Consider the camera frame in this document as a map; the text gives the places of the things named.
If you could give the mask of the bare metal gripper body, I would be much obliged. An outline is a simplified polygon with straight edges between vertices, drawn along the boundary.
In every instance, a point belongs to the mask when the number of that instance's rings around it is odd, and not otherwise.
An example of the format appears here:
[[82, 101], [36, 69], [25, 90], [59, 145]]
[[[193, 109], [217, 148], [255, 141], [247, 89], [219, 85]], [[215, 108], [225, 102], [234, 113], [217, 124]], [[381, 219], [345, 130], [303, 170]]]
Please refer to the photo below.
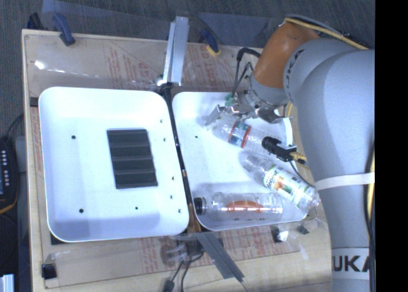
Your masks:
[[258, 110], [278, 109], [280, 106], [282, 106], [280, 95], [261, 98], [254, 91], [228, 93], [228, 113], [241, 119], [259, 118]]

